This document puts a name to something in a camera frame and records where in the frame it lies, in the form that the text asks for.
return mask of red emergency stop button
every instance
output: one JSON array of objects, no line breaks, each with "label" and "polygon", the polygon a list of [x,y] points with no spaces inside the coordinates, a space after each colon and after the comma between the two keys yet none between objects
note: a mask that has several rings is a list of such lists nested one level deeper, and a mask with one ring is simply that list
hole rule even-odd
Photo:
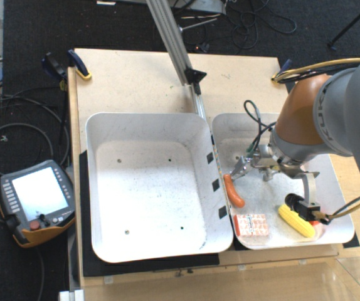
[{"label": "red emergency stop button", "polygon": [[40,227],[41,227],[41,223],[37,220],[29,222],[29,229],[31,231],[36,231],[36,230],[40,229]]}]

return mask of metal rod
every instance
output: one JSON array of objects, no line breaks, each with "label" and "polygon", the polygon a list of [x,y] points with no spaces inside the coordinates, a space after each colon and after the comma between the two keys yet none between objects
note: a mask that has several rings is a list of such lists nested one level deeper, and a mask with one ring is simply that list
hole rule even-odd
[{"label": "metal rod", "polygon": [[358,16],[356,16],[339,34],[337,34],[337,36],[336,36],[335,38],[333,38],[333,39],[331,40],[331,42],[328,43],[328,46],[329,46],[330,48],[332,48],[333,45],[334,45],[334,43],[335,43],[337,40],[339,40],[339,38],[340,38],[341,36],[343,36],[343,35],[346,33],[346,31],[349,30],[351,27],[353,27],[353,25],[354,25],[357,21],[359,21],[359,20],[360,20],[360,14],[359,14]]},{"label": "metal rod", "polygon": [[210,20],[207,20],[207,21],[203,21],[202,23],[192,24],[192,25],[186,26],[186,27],[180,27],[180,32],[183,32],[184,30],[187,30],[187,29],[191,29],[191,28],[195,28],[195,27],[198,27],[198,26],[202,26],[203,24],[212,23],[213,21],[216,21],[216,20],[218,20],[218,18],[214,18],[214,19],[210,19]]},{"label": "metal rod", "polygon": [[[189,85],[185,70],[192,69],[187,49],[167,0],[146,0],[167,52],[173,62],[180,82]],[[206,120],[203,101],[197,95],[193,84],[190,86],[196,113]]]}]

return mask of white plastic tray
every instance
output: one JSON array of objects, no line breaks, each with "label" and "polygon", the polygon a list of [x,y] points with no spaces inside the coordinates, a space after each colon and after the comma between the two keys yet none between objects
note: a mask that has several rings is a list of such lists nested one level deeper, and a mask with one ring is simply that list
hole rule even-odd
[{"label": "white plastic tray", "polygon": [[87,120],[91,234],[110,263],[217,253],[233,241],[208,124],[196,114]]},{"label": "white plastic tray", "polygon": [[[261,114],[264,124],[277,120],[278,114]],[[245,155],[246,148],[255,138],[258,125],[247,114],[221,114],[212,123],[213,137],[223,174],[233,170],[238,158]],[[269,132],[263,135],[261,144],[268,142]],[[331,159],[328,155],[320,155],[304,165],[306,171],[320,172],[315,179],[316,200],[321,211],[333,213],[345,205],[345,200]],[[286,246],[320,245],[345,243],[354,236],[354,225],[349,215],[334,219],[329,225],[315,226],[316,235],[305,238],[291,228],[277,212],[284,203],[288,193],[304,197],[301,180],[293,180],[285,174],[276,174],[265,182],[257,169],[234,181],[235,189],[245,200],[243,208],[230,204],[231,215],[265,214],[269,236],[238,237],[240,243],[247,248],[259,250],[281,248]]]}]

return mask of black clamp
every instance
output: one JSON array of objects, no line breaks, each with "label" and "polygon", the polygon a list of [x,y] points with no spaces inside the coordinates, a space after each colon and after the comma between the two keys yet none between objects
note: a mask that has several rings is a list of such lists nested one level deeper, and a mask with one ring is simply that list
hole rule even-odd
[{"label": "black clamp", "polygon": [[[66,54],[68,57],[69,66],[75,66],[75,71],[83,80],[91,79],[92,74],[88,71],[81,58],[72,49],[68,50]],[[54,59],[51,53],[47,53],[42,59],[42,69],[50,77],[60,81],[60,88],[63,91],[66,90],[67,72],[63,66]]]},{"label": "black clamp", "polygon": [[299,214],[299,216],[306,220],[306,221],[315,221],[316,217],[313,214],[314,211],[319,212],[320,211],[320,206],[318,204],[315,205],[308,205],[305,201],[304,198],[294,194],[294,193],[290,193],[286,195],[285,198],[285,204],[292,210],[295,211]]},{"label": "black clamp", "polygon": [[201,94],[201,88],[199,82],[206,76],[203,71],[187,68],[184,73],[186,74],[187,82],[194,87],[194,91],[197,95]]}]

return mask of wire bundle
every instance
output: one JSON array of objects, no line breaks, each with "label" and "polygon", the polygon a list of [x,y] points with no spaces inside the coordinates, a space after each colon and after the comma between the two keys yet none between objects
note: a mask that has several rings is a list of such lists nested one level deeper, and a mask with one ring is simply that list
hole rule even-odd
[{"label": "wire bundle", "polygon": [[[251,114],[251,112],[249,111],[249,109],[247,107],[248,104],[252,105],[252,107],[254,108],[255,116],[253,114]],[[268,125],[264,124],[261,120],[261,114],[260,114],[258,107],[251,100],[246,100],[244,102],[243,106],[244,106],[244,110],[248,114],[248,116],[250,116],[256,123],[258,123],[258,134],[246,150],[248,156],[250,156],[253,153],[253,151],[255,151],[258,148],[258,146],[260,145],[262,134],[264,132],[266,132],[267,130],[271,131],[272,127],[276,124],[276,122],[272,122],[271,124],[268,124]]]},{"label": "wire bundle", "polygon": [[[255,0],[258,1],[258,6],[254,6],[253,0],[247,0],[250,10],[240,11],[232,3],[227,3],[227,19],[233,25],[231,30],[231,40],[233,44],[238,48],[240,53],[242,50],[249,50],[255,47],[258,43],[258,20],[263,22],[266,27],[281,33],[281,34],[293,34],[297,30],[297,23],[286,16],[277,14],[269,8],[270,0]],[[264,11],[268,11],[271,17],[279,18],[290,24],[290,30],[281,30],[272,25],[262,15]],[[237,17],[233,19],[229,14],[235,13]]]},{"label": "wire bundle", "polygon": [[360,65],[360,58],[331,60],[297,69],[288,69],[288,65],[284,65],[271,79],[276,83],[297,82],[324,73],[335,73],[340,70],[355,68],[358,65]]},{"label": "wire bundle", "polygon": [[[21,108],[23,106],[39,107],[42,110],[44,110],[47,115],[52,116],[53,119],[55,119],[60,124],[60,126],[63,127],[63,134],[65,135],[65,151],[59,161],[60,165],[64,165],[64,163],[68,160],[68,155],[70,153],[70,135],[68,133],[66,126],[63,125],[64,121],[62,121],[62,119],[54,111],[52,111],[52,109],[50,109],[50,106],[48,106],[47,104],[41,103],[32,98],[19,96],[19,94],[22,92],[19,92],[15,95],[0,95],[1,117],[4,117],[4,118],[6,117],[6,111],[8,109],[15,108],[15,107]],[[45,131],[41,130],[39,127],[37,127],[34,124],[19,123],[19,122],[8,123],[8,124],[4,124],[4,125],[0,126],[0,131],[4,130],[4,129],[10,129],[10,128],[16,128],[16,127],[35,130],[37,133],[39,133],[46,140],[46,142],[48,144],[51,159],[55,158],[55,152],[53,150],[52,141],[47,136]]]}]

